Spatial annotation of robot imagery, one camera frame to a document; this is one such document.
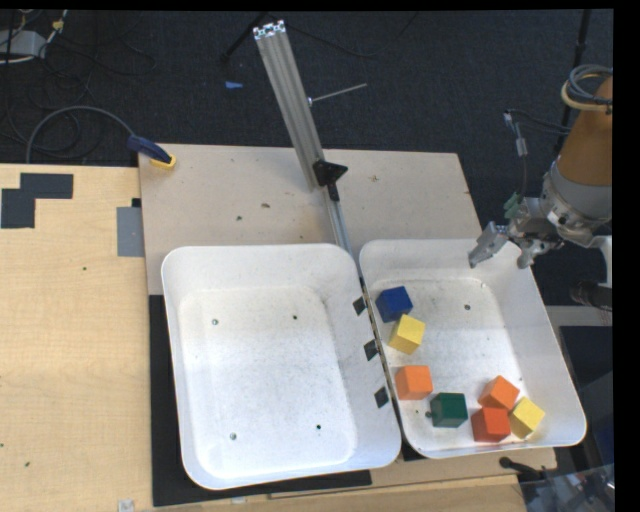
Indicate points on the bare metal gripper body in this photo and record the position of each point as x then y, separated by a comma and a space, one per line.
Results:
542, 227

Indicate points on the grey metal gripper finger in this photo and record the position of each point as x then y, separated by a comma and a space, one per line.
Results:
525, 257
487, 246

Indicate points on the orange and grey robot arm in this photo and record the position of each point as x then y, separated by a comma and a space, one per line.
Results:
587, 145

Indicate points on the white plastic tray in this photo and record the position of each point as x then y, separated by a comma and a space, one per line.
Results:
265, 380
470, 340

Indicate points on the blue cube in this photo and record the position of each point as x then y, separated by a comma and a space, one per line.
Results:
394, 302

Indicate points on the yellow cube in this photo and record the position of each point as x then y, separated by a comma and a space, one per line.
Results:
527, 417
407, 334

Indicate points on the orange cube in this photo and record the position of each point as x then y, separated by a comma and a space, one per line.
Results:
500, 392
414, 381

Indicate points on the green cube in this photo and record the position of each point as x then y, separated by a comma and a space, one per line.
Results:
449, 410

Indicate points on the red cube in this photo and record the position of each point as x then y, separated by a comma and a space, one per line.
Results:
491, 425

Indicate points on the pale wood board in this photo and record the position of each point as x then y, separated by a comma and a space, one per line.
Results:
240, 200

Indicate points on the black cylinder on white bracket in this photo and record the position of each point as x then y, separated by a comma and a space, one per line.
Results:
597, 292

